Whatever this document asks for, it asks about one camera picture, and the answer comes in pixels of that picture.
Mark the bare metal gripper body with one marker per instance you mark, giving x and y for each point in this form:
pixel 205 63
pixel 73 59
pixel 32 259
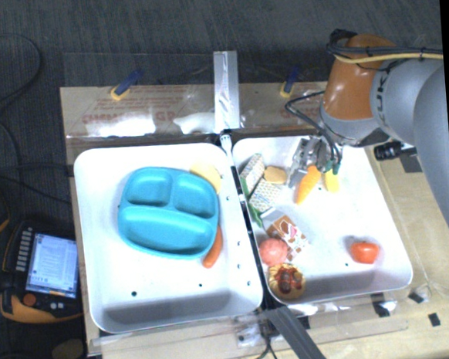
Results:
pixel 308 152

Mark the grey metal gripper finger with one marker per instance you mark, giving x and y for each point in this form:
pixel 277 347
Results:
pixel 296 177

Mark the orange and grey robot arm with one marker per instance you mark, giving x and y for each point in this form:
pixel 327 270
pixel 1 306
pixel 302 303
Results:
pixel 404 98

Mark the orange carrot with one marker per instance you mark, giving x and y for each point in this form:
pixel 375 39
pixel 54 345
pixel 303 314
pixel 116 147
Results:
pixel 307 185

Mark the tan biscuit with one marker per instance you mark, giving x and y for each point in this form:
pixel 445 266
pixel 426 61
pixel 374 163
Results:
pixel 275 175

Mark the small yellow toy food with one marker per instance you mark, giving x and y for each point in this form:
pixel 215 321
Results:
pixel 332 182

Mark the white carton, blue dot pattern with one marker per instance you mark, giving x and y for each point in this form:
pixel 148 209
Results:
pixel 263 195

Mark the white carton, yellow dot pattern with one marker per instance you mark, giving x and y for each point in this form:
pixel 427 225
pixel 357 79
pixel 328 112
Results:
pixel 251 171

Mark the brown and white printed carton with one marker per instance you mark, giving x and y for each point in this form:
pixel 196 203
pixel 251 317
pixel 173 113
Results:
pixel 288 231

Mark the green packet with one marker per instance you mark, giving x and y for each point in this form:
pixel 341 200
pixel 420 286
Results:
pixel 255 215

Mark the white plastic tray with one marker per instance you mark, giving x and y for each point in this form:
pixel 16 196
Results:
pixel 113 292
pixel 329 228

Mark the pink round ball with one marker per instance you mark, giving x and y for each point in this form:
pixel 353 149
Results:
pixel 272 251

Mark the pale yellow round bread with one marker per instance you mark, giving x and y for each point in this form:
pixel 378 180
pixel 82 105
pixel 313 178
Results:
pixel 208 173

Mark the red tomato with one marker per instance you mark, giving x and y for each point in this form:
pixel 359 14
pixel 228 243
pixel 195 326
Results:
pixel 365 252

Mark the round pizza with brown toppings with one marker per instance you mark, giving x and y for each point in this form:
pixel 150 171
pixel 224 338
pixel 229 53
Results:
pixel 286 282

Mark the orange sausage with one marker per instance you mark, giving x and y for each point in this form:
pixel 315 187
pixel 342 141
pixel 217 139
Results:
pixel 214 251

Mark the blue divided plate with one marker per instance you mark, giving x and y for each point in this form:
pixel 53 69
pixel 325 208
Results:
pixel 165 218

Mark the brown cardboard board, red print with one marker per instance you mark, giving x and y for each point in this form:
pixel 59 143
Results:
pixel 88 116

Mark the black cylinder on white bracket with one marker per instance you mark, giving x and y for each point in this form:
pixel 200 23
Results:
pixel 390 150

